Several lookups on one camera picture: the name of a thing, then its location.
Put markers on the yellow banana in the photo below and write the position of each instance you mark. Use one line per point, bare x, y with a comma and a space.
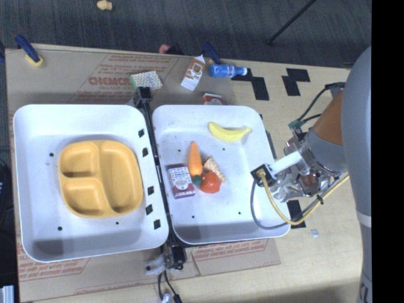
228, 134

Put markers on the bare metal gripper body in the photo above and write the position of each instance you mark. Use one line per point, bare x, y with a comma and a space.
311, 177

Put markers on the blue plastic bottle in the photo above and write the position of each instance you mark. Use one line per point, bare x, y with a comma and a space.
224, 70

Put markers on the orange bell pepper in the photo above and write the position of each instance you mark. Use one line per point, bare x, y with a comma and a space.
211, 183

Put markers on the thin black and white rod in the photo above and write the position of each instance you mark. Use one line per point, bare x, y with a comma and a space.
154, 156

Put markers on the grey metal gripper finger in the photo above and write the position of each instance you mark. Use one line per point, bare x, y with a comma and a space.
298, 190
281, 192

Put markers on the small orange and white carton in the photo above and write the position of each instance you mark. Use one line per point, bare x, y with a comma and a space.
212, 99

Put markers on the brown cardboard board red print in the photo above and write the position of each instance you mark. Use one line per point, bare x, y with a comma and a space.
79, 71

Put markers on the green and white packet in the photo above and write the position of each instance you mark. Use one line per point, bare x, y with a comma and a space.
146, 80

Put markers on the orange carrot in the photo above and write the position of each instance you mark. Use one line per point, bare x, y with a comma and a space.
195, 159

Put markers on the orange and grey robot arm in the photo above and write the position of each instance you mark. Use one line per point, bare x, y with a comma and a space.
356, 112

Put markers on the orange divided plate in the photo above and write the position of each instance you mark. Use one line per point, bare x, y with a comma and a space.
116, 169

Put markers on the yellow toy biscuit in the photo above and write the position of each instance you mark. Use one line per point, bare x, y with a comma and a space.
104, 5

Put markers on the red and white carton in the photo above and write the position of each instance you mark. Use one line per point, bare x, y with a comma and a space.
180, 183

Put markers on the white plastic tray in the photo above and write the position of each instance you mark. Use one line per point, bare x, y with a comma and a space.
38, 156
227, 213

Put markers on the tan waffle cone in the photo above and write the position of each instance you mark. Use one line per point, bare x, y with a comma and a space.
213, 166

